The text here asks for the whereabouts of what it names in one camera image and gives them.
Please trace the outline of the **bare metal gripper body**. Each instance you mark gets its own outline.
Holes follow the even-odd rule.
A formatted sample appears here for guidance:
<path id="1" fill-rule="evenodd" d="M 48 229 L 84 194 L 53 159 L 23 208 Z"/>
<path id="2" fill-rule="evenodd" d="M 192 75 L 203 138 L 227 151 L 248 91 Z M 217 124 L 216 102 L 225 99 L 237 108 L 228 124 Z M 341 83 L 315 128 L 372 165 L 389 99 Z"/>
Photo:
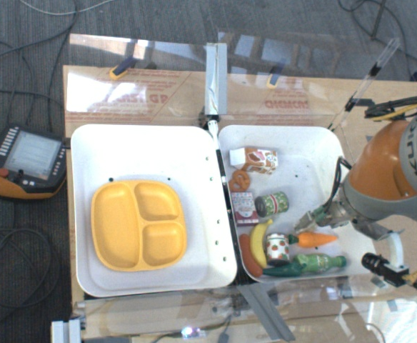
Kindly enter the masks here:
<path id="1" fill-rule="evenodd" d="M 341 227 L 357 217 L 357 212 L 346 201 L 332 201 L 316 210 L 316 224 L 319 227 Z"/>

